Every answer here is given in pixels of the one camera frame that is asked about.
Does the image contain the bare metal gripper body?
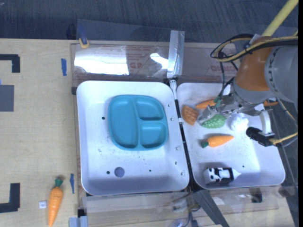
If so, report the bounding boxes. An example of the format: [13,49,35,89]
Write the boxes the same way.
[215,92,265,117]

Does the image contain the orange toy carrot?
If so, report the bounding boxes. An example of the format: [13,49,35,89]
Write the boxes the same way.
[195,98,217,110]
[47,177,64,227]
[200,135,235,149]

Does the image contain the green toy grapes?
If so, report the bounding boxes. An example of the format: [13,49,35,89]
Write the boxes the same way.
[201,113,227,129]

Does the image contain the white toy garlic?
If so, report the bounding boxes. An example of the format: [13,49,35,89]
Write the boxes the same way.
[230,113,250,132]

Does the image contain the orange toy waffle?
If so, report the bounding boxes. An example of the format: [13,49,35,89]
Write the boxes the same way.
[181,105,200,126]

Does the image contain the white plastic tray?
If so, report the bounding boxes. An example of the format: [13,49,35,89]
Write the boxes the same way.
[176,82,286,190]
[76,80,190,197]

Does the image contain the black and white milk carton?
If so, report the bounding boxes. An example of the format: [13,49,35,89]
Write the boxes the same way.
[203,166,242,187]

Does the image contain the blue divided plate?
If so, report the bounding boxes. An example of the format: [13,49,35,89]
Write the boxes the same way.
[107,94,169,151]

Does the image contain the black cylinder on white bracket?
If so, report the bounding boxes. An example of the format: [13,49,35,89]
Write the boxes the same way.
[245,109,276,148]

